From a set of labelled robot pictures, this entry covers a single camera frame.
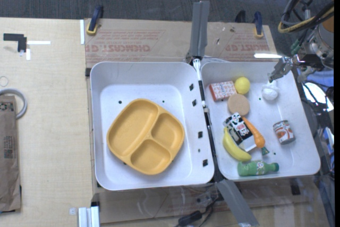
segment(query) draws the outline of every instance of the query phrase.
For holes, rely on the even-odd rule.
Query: yellow cable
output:
[[[330,14],[331,12],[333,12],[333,11],[334,11],[334,7],[330,8],[330,9],[325,13],[325,15],[324,15],[323,17],[321,17],[321,18],[326,17],[327,15],[329,15],[329,14]],[[293,25],[293,26],[291,26],[291,27],[285,28],[285,29],[282,28],[282,22],[280,22],[277,29],[278,29],[278,31],[279,31],[280,33],[292,32],[292,31],[294,31],[295,29],[300,28],[300,27],[302,27],[302,26],[308,24],[310,21],[312,21],[312,20],[314,19],[314,17],[315,17],[315,16],[313,16],[313,17],[310,18],[310,19],[304,20],[304,21],[302,21],[302,22],[300,22],[300,23],[298,23],[298,24],[295,24],[295,25]]]
[[[333,11],[334,11],[334,7],[332,7],[331,9],[329,9],[329,10],[325,13],[324,16],[327,16],[329,13],[331,13],[331,12],[333,12]],[[298,23],[298,24],[295,24],[295,25],[290,26],[290,27],[285,28],[285,29],[282,28],[282,25],[283,25],[283,24],[282,24],[282,22],[280,22],[279,25],[278,25],[278,27],[277,27],[277,29],[278,29],[278,31],[279,31],[280,33],[288,33],[288,32],[292,32],[293,30],[295,30],[295,29],[297,29],[297,28],[299,28],[299,27],[302,27],[302,26],[306,25],[307,23],[309,23],[310,21],[312,21],[312,20],[314,19],[314,17],[312,17],[312,18],[310,18],[310,19],[307,19],[307,20],[304,20],[304,21],[302,21],[302,22],[300,22],[300,23]]]

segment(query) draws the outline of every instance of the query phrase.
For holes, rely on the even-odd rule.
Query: brown paper bag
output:
[[[20,208],[18,135],[14,96],[0,96],[0,211]]]

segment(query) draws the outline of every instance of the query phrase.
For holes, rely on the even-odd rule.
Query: banana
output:
[[[224,127],[224,136],[223,136],[223,146],[227,150],[227,152],[233,156],[236,160],[241,162],[246,162],[251,160],[251,155],[244,150],[242,150],[234,141],[234,139],[230,136],[228,132],[228,128]]]

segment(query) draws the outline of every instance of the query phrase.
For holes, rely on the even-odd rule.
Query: toy carrot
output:
[[[255,128],[255,126],[248,119],[246,119],[244,116],[242,117],[242,119],[246,126],[248,127],[248,129],[253,134],[256,146],[262,150],[262,155],[268,154],[269,150],[265,148],[266,141],[263,135],[258,131],[258,129]]]

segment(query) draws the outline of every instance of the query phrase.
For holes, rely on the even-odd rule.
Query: bottle cap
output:
[[[273,163],[275,168],[274,168],[274,171],[277,172],[279,170],[279,166],[278,166],[278,163]]]

